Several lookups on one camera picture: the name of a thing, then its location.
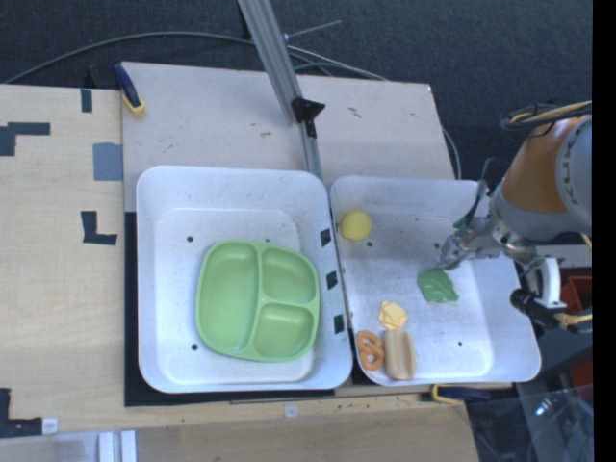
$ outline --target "blue and yellow clamp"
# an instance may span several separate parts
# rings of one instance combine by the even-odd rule
[[[492,398],[490,392],[486,390],[438,384],[430,388],[430,397],[444,404],[457,404],[461,400],[486,402]]]
[[[121,64],[114,65],[114,74],[122,90],[122,101],[128,110],[135,115],[142,113],[145,109],[145,103],[137,94],[133,81]]]

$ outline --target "green divided plate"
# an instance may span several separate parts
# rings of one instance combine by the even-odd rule
[[[196,327],[221,354],[292,361],[319,325],[319,277],[304,255],[252,240],[224,240],[206,253],[196,291]]]

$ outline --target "yellow ball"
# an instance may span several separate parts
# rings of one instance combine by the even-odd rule
[[[370,234],[372,221],[364,211],[346,213],[340,221],[342,235],[348,240],[363,240]]]

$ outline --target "white tray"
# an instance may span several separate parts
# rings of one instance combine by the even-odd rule
[[[139,364],[167,393],[318,390],[342,384],[352,366],[329,200],[304,171],[153,167],[137,184]],[[326,237],[329,230],[331,241]],[[199,338],[194,318],[203,257],[227,238],[301,251],[321,284],[319,330],[301,358],[262,363],[223,356]]]
[[[460,295],[455,302],[428,302],[417,284],[418,271],[434,266],[437,246],[471,208],[475,192],[473,181],[346,176],[333,184],[336,222],[354,209],[372,218],[364,241],[336,234],[353,331],[380,335],[378,310],[387,299],[406,310],[403,330],[415,343],[415,376],[397,381],[384,369],[365,371],[375,383],[528,381],[539,372],[530,320],[509,303],[520,287],[510,259],[473,260],[448,271]]]

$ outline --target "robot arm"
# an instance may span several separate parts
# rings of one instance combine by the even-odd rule
[[[537,303],[551,309],[539,321],[555,326],[554,312],[564,308],[558,265],[536,247],[566,232],[592,236],[592,103],[520,112],[507,126],[530,126],[530,134],[493,194],[486,194],[484,181],[478,183],[475,204],[454,224],[438,267],[450,270],[465,260],[507,255],[526,278],[526,294],[512,296],[513,304],[525,312]],[[476,216],[485,198],[487,216]]]

